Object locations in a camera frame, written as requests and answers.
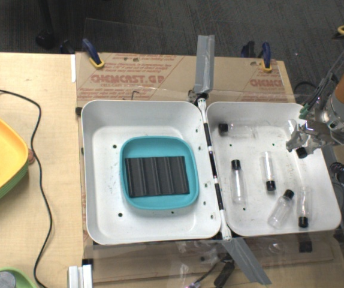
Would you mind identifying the brown cardboard board red print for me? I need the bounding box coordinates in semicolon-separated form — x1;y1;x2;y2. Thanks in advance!
75;52;335;283

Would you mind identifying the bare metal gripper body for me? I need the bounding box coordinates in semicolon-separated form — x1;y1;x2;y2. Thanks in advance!
306;106;344;147

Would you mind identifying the grey can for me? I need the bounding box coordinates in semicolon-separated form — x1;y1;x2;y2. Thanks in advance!
0;271;17;288

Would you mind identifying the green plate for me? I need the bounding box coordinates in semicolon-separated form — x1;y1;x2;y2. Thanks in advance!
0;160;30;211
0;267;38;288

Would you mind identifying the white plastic tray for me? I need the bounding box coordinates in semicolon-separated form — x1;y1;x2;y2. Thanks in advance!
205;101;342;238
80;100;222;246

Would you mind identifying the black and white thin rod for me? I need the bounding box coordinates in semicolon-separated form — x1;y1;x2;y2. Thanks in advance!
196;97;232;241

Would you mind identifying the blue plate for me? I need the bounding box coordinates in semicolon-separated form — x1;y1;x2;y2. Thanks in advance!
119;136;200;211

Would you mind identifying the black office chair base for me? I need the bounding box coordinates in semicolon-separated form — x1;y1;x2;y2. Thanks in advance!
28;0;113;50

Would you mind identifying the clear plastic bottle black cap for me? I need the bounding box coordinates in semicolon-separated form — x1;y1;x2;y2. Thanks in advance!
218;122;260;140
259;151;277;192
296;187;312;229
285;118;309;160
230;159;248;205
267;189;295;229

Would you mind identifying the black ribbed insert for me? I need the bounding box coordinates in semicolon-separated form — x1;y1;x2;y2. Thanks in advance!
125;156;191;199

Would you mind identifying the black block with thin wires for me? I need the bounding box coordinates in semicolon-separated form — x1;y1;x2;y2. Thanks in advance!
213;260;236;287
189;89;209;105

